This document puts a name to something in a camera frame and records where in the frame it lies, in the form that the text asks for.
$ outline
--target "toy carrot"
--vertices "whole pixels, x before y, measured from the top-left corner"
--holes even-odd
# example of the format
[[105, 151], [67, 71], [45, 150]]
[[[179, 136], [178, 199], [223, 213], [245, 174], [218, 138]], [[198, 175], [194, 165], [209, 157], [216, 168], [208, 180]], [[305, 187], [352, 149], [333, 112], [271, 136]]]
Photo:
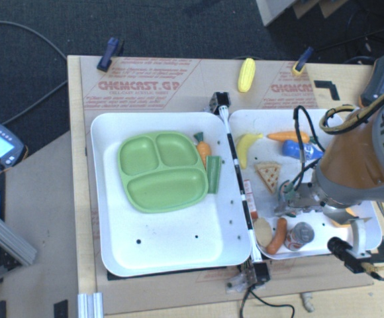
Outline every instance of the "toy carrot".
[[204, 134], [202, 132], [194, 134], [194, 137], [198, 141], [197, 150], [199, 156], [203, 161], [204, 167], [207, 168], [207, 156], [211, 155], [211, 147], [204, 141]]
[[[310, 142], [310, 136], [303, 131], [300, 131], [301, 138], [303, 142], [306, 144]], [[293, 140], [295, 142], [298, 142], [297, 133], [295, 131], [284, 131], [284, 132], [275, 132], [270, 133], [267, 135], [269, 139], [277, 140], [277, 141], [286, 141], [286, 140]]]

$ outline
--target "green object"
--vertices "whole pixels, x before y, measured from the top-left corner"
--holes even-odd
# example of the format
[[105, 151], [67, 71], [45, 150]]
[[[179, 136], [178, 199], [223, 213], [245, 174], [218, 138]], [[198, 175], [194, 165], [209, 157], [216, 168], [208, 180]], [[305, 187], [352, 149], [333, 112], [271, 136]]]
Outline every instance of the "green object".
[[193, 135], [195, 139], [197, 139], [197, 142], [204, 141], [204, 133], [198, 132]]
[[220, 179], [221, 157], [207, 156], [208, 193], [217, 193]]
[[180, 132], [134, 136], [119, 148], [119, 171], [131, 204], [142, 212], [175, 211], [208, 192], [207, 173], [192, 140]]

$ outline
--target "toy hot dog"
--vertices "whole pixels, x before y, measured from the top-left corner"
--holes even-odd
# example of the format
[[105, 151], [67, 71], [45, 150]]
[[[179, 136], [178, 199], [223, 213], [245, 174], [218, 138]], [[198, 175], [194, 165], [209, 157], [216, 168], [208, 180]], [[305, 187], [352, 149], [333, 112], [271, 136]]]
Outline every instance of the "toy hot dog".
[[271, 242], [266, 246], [265, 250], [269, 254], [275, 254], [280, 246], [282, 246], [283, 242], [285, 241], [287, 233], [287, 220], [283, 217], [278, 218], [277, 220], [277, 228], [276, 233], [271, 240]]

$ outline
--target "white tray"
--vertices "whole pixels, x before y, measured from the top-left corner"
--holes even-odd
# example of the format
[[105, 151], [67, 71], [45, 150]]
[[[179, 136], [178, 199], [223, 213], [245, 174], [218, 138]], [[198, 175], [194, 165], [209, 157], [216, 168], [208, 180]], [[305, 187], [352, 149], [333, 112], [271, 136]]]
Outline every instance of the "white tray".
[[[326, 110], [307, 110], [320, 143], [326, 148], [332, 139], [332, 136], [324, 133], [318, 126], [319, 120], [325, 114]], [[330, 125], [338, 125], [342, 122], [341, 118], [335, 116], [330, 120]], [[281, 154], [281, 143], [265, 137], [269, 133], [279, 131], [290, 131], [295, 129], [293, 120], [293, 110], [240, 110], [234, 112], [229, 119], [230, 128], [235, 141], [245, 133], [262, 133], [264, 137], [257, 140], [248, 151], [248, 166], [242, 170], [244, 180], [249, 180], [252, 187], [252, 193], [255, 199], [256, 208], [259, 217], [263, 217], [271, 227], [276, 227], [278, 217], [274, 215], [274, 209], [277, 205], [277, 196], [270, 194], [263, 185], [260, 177], [257, 175], [254, 164], [261, 161], [276, 161], [282, 165], [279, 186], [286, 180], [292, 180], [301, 170], [299, 160]], [[299, 128], [311, 135], [307, 118], [304, 113], [299, 113]], [[311, 171], [307, 171], [303, 182], [311, 180]], [[381, 227], [377, 220], [372, 202], [365, 201], [361, 205], [355, 205], [350, 209], [361, 218], [371, 218], [365, 223], [367, 233], [366, 250], [377, 248], [382, 239]], [[288, 259], [302, 256], [314, 256], [319, 254], [330, 254], [327, 248], [327, 242], [332, 237], [339, 237], [342, 240], [353, 245], [353, 235], [351, 227], [335, 225], [323, 213], [301, 213], [296, 218], [285, 217], [288, 221], [288, 229], [291, 229], [300, 221], [310, 224], [315, 232], [314, 240], [304, 245], [300, 250], [292, 252], [282, 246], [279, 251], [272, 255], [265, 251], [263, 246], [259, 246], [261, 252], [272, 259]]]
[[[213, 155], [224, 163], [217, 194], [167, 213], [142, 213], [128, 201], [117, 150], [132, 137], [179, 131], [194, 140], [204, 132]], [[210, 113], [105, 113], [91, 125], [101, 232], [107, 270], [130, 277], [239, 265], [248, 259], [250, 237], [223, 122]]]

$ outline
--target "toy banana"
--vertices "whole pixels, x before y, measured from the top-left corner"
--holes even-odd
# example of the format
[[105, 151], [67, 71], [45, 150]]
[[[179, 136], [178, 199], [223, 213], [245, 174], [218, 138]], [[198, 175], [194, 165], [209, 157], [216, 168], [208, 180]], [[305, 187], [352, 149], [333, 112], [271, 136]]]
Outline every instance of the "toy banana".
[[236, 145], [236, 151], [238, 153], [239, 165], [241, 169], [245, 169], [248, 164], [248, 150], [257, 141], [262, 138], [263, 134], [252, 134], [247, 133], [239, 138], [238, 144]]

